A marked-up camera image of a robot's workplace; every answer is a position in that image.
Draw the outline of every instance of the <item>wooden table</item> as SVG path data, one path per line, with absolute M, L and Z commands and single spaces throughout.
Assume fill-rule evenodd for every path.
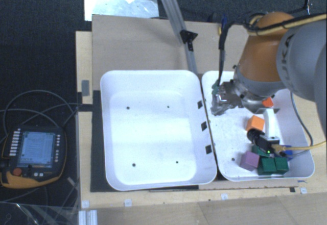
M 217 70 L 218 26 L 212 23 L 186 22 L 186 27 L 199 34 L 193 42 L 199 74 Z M 247 33 L 243 27 L 234 26 L 230 29 L 226 42 L 226 70 L 232 70 L 232 66 L 238 62 L 246 39 Z M 92 104 L 92 92 L 100 89 L 100 77 L 106 71 L 187 69 L 184 48 L 178 44 L 166 20 L 93 16 L 92 32 L 76 33 L 76 60 L 78 92 L 82 92 L 82 81 L 87 83 L 83 86 L 84 94 L 88 93 L 82 96 L 84 104 Z M 320 127 L 315 104 L 298 97 L 295 100 L 299 113 L 311 131 L 315 143 L 324 141 L 325 137 Z M 198 202 L 220 201 L 222 195 L 226 194 L 228 199 L 260 197 L 263 202 L 267 197 L 275 196 L 289 195 L 296 199 L 296 197 L 301 198 L 298 187 L 305 187 L 308 194 L 327 192 L 326 147 L 323 146 L 312 150 L 315 172 L 312 177 L 304 181 L 295 179 L 237 183 L 222 181 L 200 186 L 200 189 L 196 191 L 91 193 L 91 120 L 91 112 L 78 113 L 78 157 L 82 208 L 122 207 L 126 199 L 131 199 L 133 206 L 190 203 L 190 206 L 196 204 L 199 207 Z M 290 192 L 290 187 L 297 188 L 295 192 Z

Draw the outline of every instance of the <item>black mat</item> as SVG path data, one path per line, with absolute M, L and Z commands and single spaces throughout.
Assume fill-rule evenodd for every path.
M 92 148 L 91 148 L 91 192 L 116 191 L 108 183 L 105 173 L 102 110 L 100 91 L 93 92 Z M 178 186 L 156 190 L 196 190 L 199 186 Z

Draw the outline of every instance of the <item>white tray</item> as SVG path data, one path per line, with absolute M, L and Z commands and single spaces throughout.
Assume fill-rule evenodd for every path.
M 289 161 L 290 170 L 283 176 L 259 176 L 256 169 L 248 171 L 239 167 L 242 154 L 251 150 L 252 144 L 246 137 L 245 127 L 247 120 L 253 114 L 245 108 L 234 108 L 227 110 L 221 116 L 213 116 L 210 112 L 212 106 L 212 84 L 217 78 L 217 71 L 206 72 L 202 77 L 202 87 L 221 174 L 230 181 L 310 177 L 315 169 L 310 151 L 300 154 Z M 233 72 L 225 71 L 221 82 L 229 82 L 232 78 Z M 279 108 L 275 115 L 275 132 L 279 134 L 281 144 L 308 146 L 302 126 L 294 113 L 290 92 L 286 89 L 278 91 L 273 102 L 274 107 Z
M 195 74 L 109 71 L 101 78 L 101 100 L 111 187 L 126 191 L 198 185 L 216 177 Z

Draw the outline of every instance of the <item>black clamp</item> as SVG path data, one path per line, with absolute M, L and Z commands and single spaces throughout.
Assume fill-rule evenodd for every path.
M 198 36 L 198 34 L 183 29 L 180 31 L 180 36 L 182 37 L 183 43 L 188 43 L 189 51 L 193 52 L 192 42 Z

